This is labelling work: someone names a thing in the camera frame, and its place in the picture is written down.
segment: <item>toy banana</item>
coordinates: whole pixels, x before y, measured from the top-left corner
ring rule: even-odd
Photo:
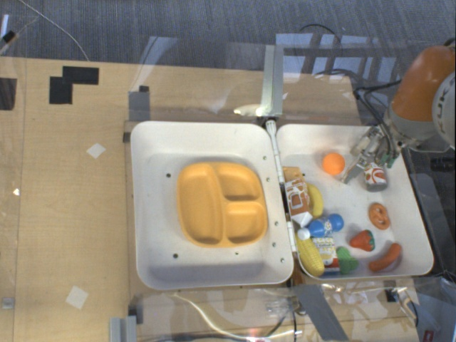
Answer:
[[[311,199],[311,214],[314,218],[319,218],[323,214],[323,196],[317,186],[307,182],[307,190]]]
[[[320,252],[310,238],[308,229],[302,228],[298,231],[296,234],[296,246],[299,259],[307,273],[314,277],[320,277],[325,271],[325,265],[321,259]]]

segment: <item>orange ball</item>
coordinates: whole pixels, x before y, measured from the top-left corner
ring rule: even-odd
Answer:
[[[345,168],[345,160],[342,155],[333,152],[324,157],[321,165],[328,174],[339,175]]]

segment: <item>wooden table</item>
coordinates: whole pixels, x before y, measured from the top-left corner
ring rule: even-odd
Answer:
[[[73,85],[72,105],[51,105],[50,77],[64,66],[99,68],[99,82]],[[124,318],[130,301],[123,131],[132,83],[149,86],[152,119],[230,121],[235,108],[259,103],[262,72],[1,58],[0,77],[18,88],[14,110],[0,111],[0,140],[18,154],[0,162],[14,178],[0,182],[0,297],[16,299],[0,310],[0,341],[108,341],[110,318]],[[348,81],[302,76],[284,91],[291,120],[359,123]],[[105,151],[94,158],[87,150],[96,144]],[[16,188],[20,196],[9,193]],[[81,309],[66,302],[74,286],[87,293]],[[414,341],[414,328],[404,338]]]

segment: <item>yellow plate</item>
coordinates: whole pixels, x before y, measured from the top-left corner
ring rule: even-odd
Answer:
[[[177,211],[185,236],[202,247],[251,244],[267,230],[259,178],[237,163],[186,166],[177,180]]]

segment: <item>white diamond sticker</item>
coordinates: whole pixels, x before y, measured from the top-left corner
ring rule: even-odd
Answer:
[[[82,289],[79,289],[77,286],[73,286],[70,291],[70,294],[66,298],[66,302],[71,306],[74,306],[77,309],[82,309],[86,299],[88,297],[88,293]]]
[[[104,148],[100,143],[96,143],[87,150],[87,153],[93,158],[97,159],[105,151],[106,148]]]

